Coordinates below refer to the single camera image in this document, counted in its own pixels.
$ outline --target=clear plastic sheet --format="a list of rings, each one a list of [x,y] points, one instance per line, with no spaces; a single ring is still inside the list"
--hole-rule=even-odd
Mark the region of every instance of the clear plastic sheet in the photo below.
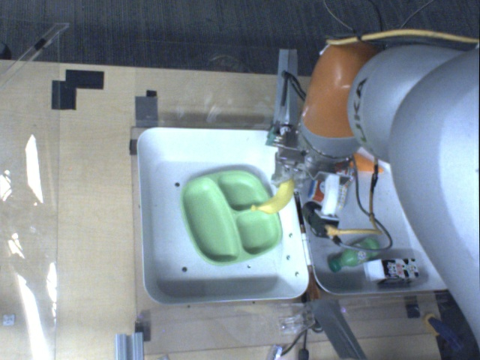
[[[52,81],[59,35],[68,25],[16,21],[29,45],[0,40],[0,300],[3,359],[54,359],[56,345],[59,111]]]

